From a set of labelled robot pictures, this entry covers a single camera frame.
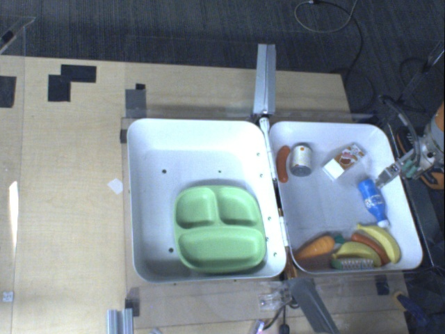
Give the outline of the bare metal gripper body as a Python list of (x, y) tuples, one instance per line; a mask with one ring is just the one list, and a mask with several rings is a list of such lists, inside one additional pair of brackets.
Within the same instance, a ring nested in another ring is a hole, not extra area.
[(397, 144), (403, 153), (405, 179), (440, 180), (441, 147), (436, 142), (420, 140), (417, 148), (409, 140), (397, 140)]

